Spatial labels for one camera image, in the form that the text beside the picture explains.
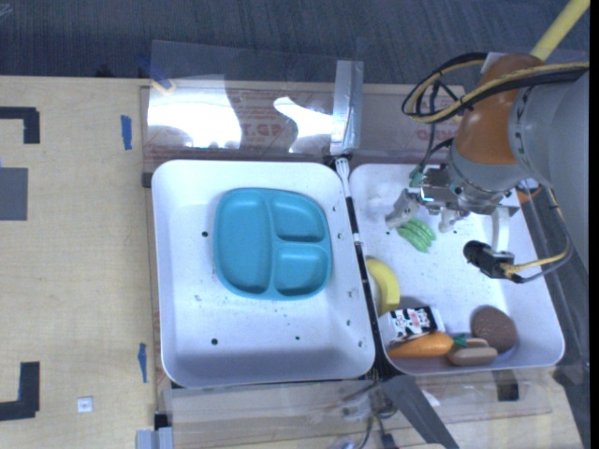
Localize white plastic tray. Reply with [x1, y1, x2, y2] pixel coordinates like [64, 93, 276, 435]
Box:
[150, 158, 377, 389]
[348, 162, 567, 377]

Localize yellow banana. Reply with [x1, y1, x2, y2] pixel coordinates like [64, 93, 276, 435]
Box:
[365, 256, 402, 318]

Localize blue divided plate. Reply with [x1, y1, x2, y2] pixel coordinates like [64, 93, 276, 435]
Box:
[212, 186, 334, 302]

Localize black cylinder on white bracket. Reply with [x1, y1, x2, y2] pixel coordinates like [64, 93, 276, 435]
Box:
[462, 203, 521, 281]

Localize orange carrot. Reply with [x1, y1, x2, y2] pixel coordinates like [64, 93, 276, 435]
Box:
[386, 330, 470, 360]

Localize black and white cow carton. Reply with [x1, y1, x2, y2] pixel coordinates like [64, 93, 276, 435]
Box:
[387, 305, 447, 344]

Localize thin black and white rod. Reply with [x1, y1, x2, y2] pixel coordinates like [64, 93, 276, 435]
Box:
[334, 156, 381, 345]

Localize brown potato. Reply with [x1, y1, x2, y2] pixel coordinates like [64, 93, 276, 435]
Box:
[469, 305, 519, 355]

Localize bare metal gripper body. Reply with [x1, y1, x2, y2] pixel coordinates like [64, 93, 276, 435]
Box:
[417, 165, 507, 216]

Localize green pea pods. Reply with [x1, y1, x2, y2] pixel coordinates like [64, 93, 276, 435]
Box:
[396, 217, 438, 254]

